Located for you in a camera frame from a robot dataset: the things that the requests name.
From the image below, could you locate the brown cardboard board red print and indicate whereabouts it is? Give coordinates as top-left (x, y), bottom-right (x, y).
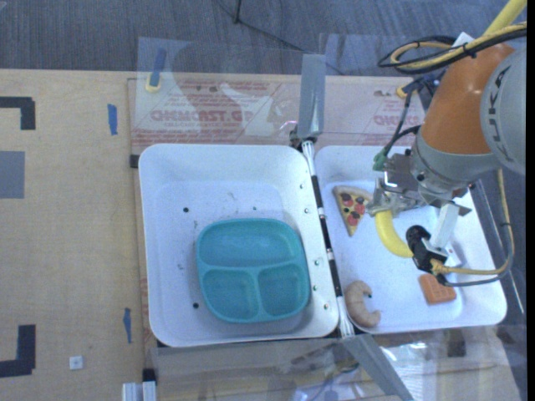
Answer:
top-left (126, 74), bottom-right (524, 392)

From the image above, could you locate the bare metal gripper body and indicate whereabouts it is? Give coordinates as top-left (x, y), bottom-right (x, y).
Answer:
top-left (377, 153), bottom-right (439, 213)

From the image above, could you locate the white plastic tray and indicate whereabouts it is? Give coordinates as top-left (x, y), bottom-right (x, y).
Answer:
top-left (137, 142), bottom-right (340, 348)
top-left (313, 145), bottom-right (509, 336)

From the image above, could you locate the pizza slice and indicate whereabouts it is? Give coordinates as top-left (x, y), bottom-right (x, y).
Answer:
top-left (331, 185), bottom-right (374, 238)

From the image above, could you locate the thin black and white rod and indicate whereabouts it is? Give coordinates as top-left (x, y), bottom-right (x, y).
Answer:
top-left (300, 139), bottom-right (356, 338)

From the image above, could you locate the teal divided plate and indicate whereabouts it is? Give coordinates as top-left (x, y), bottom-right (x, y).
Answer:
top-left (195, 217), bottom-right (313, 325)

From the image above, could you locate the tan croissant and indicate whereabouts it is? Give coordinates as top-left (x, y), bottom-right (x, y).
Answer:
top-left (344, 280), bottom-right (383, 329)

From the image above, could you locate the black cylinder on white bracket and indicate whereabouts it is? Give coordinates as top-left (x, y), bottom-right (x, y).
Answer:
top-left (405, 202), bottom-right (461, 273)

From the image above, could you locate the orange waffle biscuit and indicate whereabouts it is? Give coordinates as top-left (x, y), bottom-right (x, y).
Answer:
top-left (418, 272), bottom-right (458, 306)

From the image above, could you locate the yellow banana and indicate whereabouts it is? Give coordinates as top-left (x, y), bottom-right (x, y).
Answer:
top-left (374, 208), bottom-right (415, 260)

